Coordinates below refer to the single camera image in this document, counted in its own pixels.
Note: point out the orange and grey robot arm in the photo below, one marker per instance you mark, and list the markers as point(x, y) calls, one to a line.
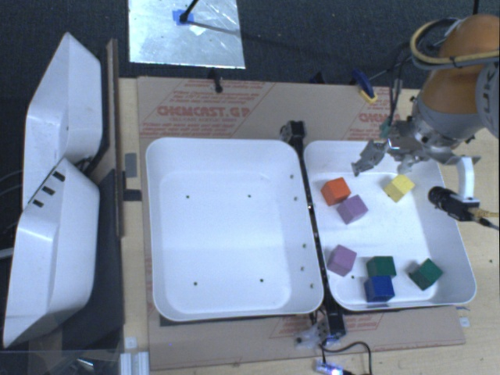
point(453, 92)

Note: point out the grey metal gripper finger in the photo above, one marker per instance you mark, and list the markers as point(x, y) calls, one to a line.
point(408, 163)
point(369, 158)

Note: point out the brown cardboard board red print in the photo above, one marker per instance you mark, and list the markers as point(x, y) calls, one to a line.
point(250, 111)

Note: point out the thin black rod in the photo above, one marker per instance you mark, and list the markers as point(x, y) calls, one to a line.
point(312, 213)

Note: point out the black cylinder on white bracket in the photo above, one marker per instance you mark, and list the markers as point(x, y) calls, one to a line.
point(453, 203)

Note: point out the yellow cube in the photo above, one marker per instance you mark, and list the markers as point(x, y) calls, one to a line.
point(398, 189)

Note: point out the green cube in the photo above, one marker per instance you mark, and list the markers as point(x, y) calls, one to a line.
point(426, 274)
point(381, 266)

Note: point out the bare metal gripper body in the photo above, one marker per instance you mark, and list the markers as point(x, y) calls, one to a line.
point(422, 143)

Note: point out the orange cube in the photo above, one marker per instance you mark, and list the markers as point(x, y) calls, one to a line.
point(335, 191)

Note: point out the purple cube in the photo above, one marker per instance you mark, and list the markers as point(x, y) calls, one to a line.
point(341, 261)
point(352, 209)

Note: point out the white plastic tray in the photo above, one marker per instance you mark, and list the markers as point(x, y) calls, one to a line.
point(394, 233)
point(226, 229)

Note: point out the blue cube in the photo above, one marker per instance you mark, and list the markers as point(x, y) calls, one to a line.
point(379, 289)

